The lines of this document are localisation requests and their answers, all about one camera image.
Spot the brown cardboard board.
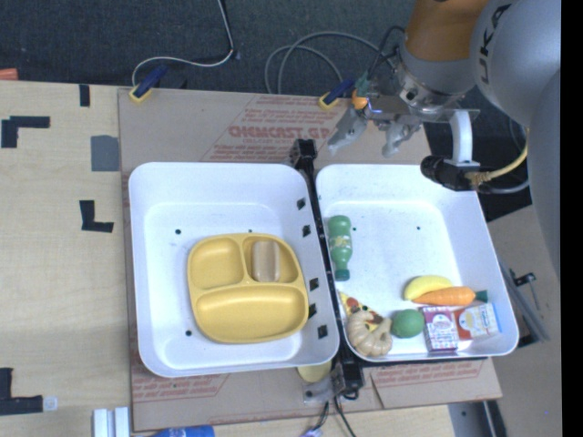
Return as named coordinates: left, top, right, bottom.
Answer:
left=117, top=86, right=504, bottom=432

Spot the black cylinder on white bracket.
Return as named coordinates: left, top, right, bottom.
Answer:
left=419, top=109, right=482, bottom=192

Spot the pink and red carton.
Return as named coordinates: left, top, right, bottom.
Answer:
left=419, top=305, right=459, bottom=353

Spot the yellow round object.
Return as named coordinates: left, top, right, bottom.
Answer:
left=296, top=360, right=332, bottom=384

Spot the blue bottle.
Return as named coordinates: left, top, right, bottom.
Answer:
left=148, top=424, right=216, bottom=437

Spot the orange carrot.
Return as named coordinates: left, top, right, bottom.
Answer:
left=412, top=286, right=489, bottom=308

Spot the yellow banana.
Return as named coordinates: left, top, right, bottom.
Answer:
left=403, top=274, right=454, bottom=301

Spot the black block with wires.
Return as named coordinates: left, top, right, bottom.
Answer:
left=335, top=357, right=365, bottom=393
left=291, top=137, right=318, bottom=170

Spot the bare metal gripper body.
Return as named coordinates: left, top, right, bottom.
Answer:
left=363, top=72, right=461, bottom=130

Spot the green plastic bottle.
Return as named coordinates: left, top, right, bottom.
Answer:
left=327, top=215, right=353, bottom=282

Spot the yellow divided plate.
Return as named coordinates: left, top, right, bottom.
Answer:
left=186, top=232, right=311, bottom=345

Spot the beige croissant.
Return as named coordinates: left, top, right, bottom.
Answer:
left=347, top=310, right=394, bottom=359

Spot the pizza slice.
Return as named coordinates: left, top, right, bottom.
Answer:
left=339, top=290, right=385, bottom=331

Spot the orange and white carton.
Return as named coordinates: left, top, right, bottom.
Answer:
left=454, top=301, right=503, bottom=340

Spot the tan bread loaf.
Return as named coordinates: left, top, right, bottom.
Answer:
left=251, top=239, right=281, bottom=283

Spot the white plastic tray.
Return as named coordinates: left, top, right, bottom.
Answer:
left=128, top=161, right=341, bottom=379
left=315, top=163, right=520, bottom=363

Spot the green lime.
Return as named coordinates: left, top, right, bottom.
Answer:
left=390, top=308, right=425, bottom=340

